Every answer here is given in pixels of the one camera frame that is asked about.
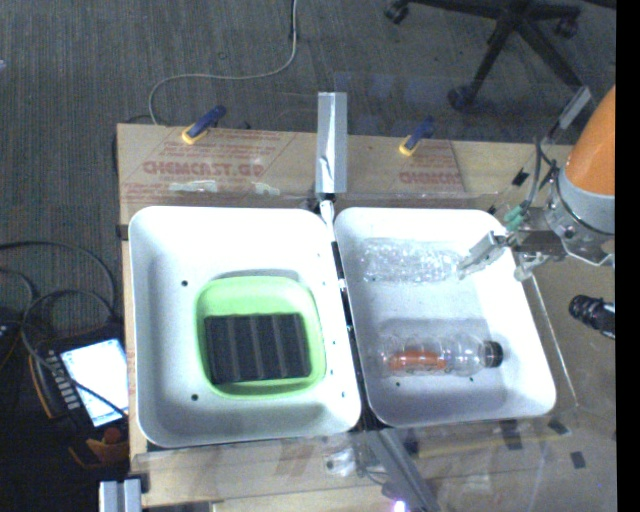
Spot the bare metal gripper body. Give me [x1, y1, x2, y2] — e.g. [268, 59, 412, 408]
[505, 207, 616, 269]

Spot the crumpled clear plastic bottle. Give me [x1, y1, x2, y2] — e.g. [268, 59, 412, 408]
[360, 237, 467, 285]

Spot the white plastic tray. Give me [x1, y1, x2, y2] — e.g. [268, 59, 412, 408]
[127, 205, 363, 449]
[332, 206, 558, 430]

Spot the clear bottle orange label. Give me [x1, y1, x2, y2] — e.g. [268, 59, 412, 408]
[378, 331, 505, 378]

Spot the brown cardboard board red print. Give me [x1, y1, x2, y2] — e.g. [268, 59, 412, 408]
[115, 123, 577, 507]

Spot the black office chair base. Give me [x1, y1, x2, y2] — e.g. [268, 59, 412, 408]
[383, 0, 616, 112]

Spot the black ribbed rectangular block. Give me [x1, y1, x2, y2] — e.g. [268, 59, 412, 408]
[203, 312, 314, 386]

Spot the green plate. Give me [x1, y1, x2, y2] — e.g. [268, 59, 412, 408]
[195, 275, 328, 400]

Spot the black cylinder on white bracket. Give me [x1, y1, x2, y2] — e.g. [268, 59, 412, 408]
[568, 294, 616, 341]

